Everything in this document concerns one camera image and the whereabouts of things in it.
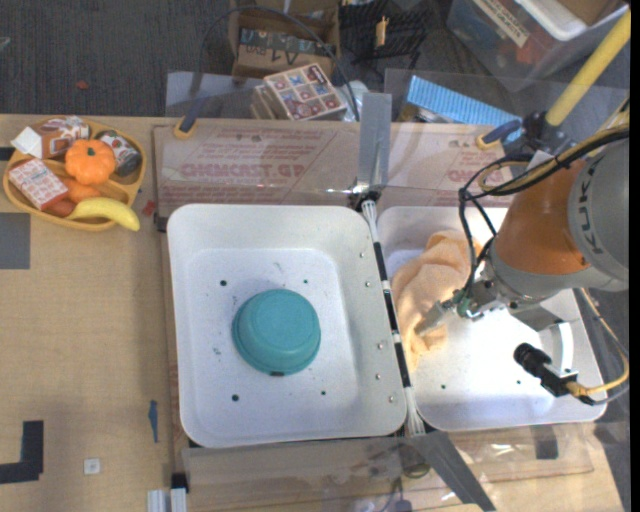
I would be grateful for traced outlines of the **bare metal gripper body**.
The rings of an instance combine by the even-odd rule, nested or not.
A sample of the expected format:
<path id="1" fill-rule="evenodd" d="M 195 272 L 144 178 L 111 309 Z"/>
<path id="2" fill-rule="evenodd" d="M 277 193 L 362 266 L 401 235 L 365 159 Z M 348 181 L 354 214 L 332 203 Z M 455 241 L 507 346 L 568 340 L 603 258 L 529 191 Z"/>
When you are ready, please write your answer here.
<path id="1" fill-rule="evenodd" d="M 468 286 L 456 289 L 452 296 L 440 303 L 445 312 L 452 312 L 469 320 L 480 319 L 491 311 L 507 307 L 507 301 L 499 293 L 492 280 L 480 279 Z"/>

